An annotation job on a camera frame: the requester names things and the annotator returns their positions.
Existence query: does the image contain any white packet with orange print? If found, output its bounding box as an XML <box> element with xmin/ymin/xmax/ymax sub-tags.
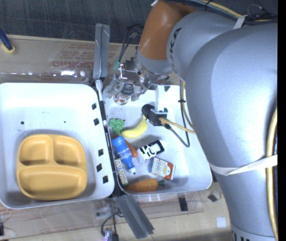
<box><xmin>114</xmin><ymin>157</ymin><xmax>129</xmax><ymax>187</ymax></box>

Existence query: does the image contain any white and orange carton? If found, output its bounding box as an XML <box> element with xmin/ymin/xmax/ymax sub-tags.
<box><xmin>148</xmin><ymin>157</ymin><xmax>176</xmax><ymax>181</ymax></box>

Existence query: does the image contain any white can with orange print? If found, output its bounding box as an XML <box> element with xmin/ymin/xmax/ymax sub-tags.
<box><xmin>112</xmin><ymin>83</ymin><xmax>133</xmax><ymax>106</ymax></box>

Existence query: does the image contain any yellow divided plate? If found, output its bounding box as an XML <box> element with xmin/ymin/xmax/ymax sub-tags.
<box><xmin>16</xmin><ymin>134</ymin><xmax>88</xmax><ymax>201</ymax></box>

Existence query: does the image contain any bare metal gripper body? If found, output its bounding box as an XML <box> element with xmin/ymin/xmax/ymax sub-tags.
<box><xmin>118</xmin><ymin>58</ymin><xmax>170</xmax><ymax>90</ymax></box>

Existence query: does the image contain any brown cardboard board red print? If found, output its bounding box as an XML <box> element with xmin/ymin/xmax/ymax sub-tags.
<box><xmin>0</xmin><ymin>35</ymin><xmax>205</xmax><ymax>236</ymax></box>

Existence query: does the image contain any yellow banana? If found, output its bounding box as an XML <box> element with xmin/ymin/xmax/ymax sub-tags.
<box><xmin>121</xmin><ymin>115</ymin><xmax>149</xmax><ymax>139</ymax></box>

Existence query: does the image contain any orange carrot with dark top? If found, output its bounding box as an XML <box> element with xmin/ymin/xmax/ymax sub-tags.
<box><xmin>124</xmin><ymin>178</ymin><xmax>166</xmax><ymax>193</ymax></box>

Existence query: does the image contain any blue plastic bottle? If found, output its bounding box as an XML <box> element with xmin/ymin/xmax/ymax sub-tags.
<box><xmin>111</xmin><ymin>136</ymin><xmax>137</xmax><ymax>175</ymax></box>

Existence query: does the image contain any orange carrot with pale leaves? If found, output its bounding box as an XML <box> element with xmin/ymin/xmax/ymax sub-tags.
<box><xmin>108</xmin><ymin>118</ymin><xmax>139</xmax><ymax>159</ymax></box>

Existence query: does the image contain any black and white carton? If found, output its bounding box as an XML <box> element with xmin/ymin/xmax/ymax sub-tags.
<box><xmin>135</xmin><ymin>139</ymin><xmax>168</xmax><ymax>164</ymax></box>

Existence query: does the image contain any black cylinder on white bracket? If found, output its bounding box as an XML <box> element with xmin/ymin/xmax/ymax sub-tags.
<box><xmin>141</xmin><ymin>83</ymin><xmax>171</xmax><ymax>127</ymax></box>

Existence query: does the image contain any white plastic tray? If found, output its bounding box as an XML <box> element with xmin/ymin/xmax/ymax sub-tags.
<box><xmin>100</xmin><ymin>83</ymin><xmax>213</xmax><ymax>196</ymax></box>
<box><xmin>0</xmin><ymin>82</ymin><xmax>115</xmax><ymax>209</ymax></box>

